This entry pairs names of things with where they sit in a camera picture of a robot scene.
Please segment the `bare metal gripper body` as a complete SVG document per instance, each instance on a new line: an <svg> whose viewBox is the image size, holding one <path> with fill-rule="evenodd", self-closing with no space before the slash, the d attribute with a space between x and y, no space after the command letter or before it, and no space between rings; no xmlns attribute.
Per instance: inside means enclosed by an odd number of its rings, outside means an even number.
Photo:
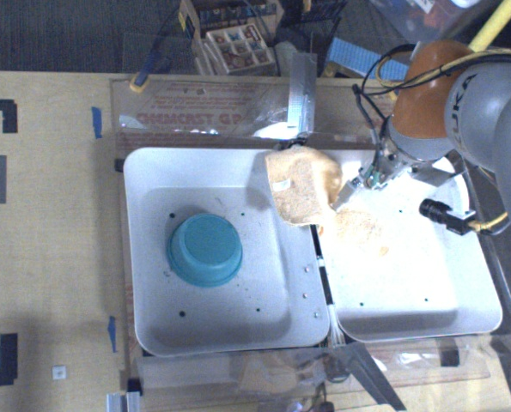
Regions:
<svg viewBox="0 0 511 412"><path fill-rule="evenodd" d="M375 152L364 161L356 176L356 188L381 190L407 172L415 161L400 153Z"/></svg>

